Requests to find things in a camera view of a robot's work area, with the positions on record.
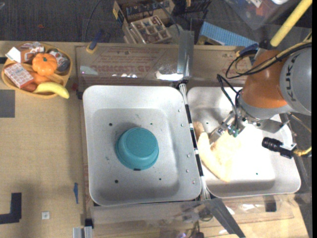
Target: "black tape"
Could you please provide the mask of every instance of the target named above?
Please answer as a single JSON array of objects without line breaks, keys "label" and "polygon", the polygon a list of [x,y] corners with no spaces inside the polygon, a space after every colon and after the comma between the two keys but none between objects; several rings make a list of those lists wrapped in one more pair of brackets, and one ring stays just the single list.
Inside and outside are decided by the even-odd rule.
[{"label": "black tape", "polygon": [[17,223],[22,218],[22,193],[11,194],[10,213],[0,215],[0,224]]},{"label": "black tape", "polygon": [[196,162],[197,162],[197,166],[198,166],[199,176],[202,177],[202,176],[204,176],[202,163],[200,161],[199,155],[195,154],[195,156],[196,156]]},{"label": "black tape", "polygon": [[5,64],[7,58],[0,58],[0,64]]},{"label": "black tape", "polygon": [[197,149],[197,143],[196,143],[196,140],[195,140],[195,132],[194,132],[193,128],[190,128],[190,133],[192,135],[194,149]]},{"label": "black tape", "polygon": [[188,118],[188,123],[192,123],[192,118],[190,116],[190,111],[189,111],[188,104],[185,105],[185,109],[186,109],[186,115],[187,115],[187,118]]},{"label": "black tape", "polygon": [[0,118],[15,117],[15,91],[0,89]]}]

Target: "yellow pole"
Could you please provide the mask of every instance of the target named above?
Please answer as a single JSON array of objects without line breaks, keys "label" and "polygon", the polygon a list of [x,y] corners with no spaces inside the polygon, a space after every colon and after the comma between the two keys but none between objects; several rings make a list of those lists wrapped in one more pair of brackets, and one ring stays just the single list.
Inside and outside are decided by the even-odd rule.
[{"label": "yellow pole", "polygon": [[313,0],[301,0],[296,6],[294,11],[289,15],[284,24],[280,27],[274,37],[271,39],[270,44],[272,47],[277,47],[285,38],[288,32],[293,28],[297,21],[303,16],[305,11],[311,6]]}]

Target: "teal bowl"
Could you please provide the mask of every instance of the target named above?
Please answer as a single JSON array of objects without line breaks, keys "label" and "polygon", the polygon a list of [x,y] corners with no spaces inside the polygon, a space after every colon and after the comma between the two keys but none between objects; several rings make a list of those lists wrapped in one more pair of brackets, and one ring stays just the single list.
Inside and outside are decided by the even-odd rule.
[{"label": "teal bowl", "polygon": [[148,169],[159,157],[156,137],[147,129],[131,128],[117,140],[115,151],[119,161],[135,171]]}]

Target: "orange pumpkin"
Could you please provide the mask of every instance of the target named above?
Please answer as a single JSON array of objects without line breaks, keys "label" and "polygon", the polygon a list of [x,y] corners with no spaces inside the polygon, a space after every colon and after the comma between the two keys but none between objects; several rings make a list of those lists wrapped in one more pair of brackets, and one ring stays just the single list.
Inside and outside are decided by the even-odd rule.
[{"label": "orange pumpkin", "polygon": [[32,67],[40,76],[49,76],[57,69],[57,60],[51,54],[37,53],[32,60]]}]

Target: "food package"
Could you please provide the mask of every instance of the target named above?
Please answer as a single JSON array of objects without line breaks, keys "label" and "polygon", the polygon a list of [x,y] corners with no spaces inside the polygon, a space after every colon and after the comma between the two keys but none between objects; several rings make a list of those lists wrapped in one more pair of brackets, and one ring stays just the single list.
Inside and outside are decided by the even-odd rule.
[{"label": "food package", "polygon": [[43,53],[44,46],[39,42],[22,43],[10,49],[8,53],[5,54],[11,60],[19,63],[28,62],[37,53]]},{"label": "food package", "polygon": [[20,63],[5,68],[4,73],[20,89],[34,81],[34,77]]}]

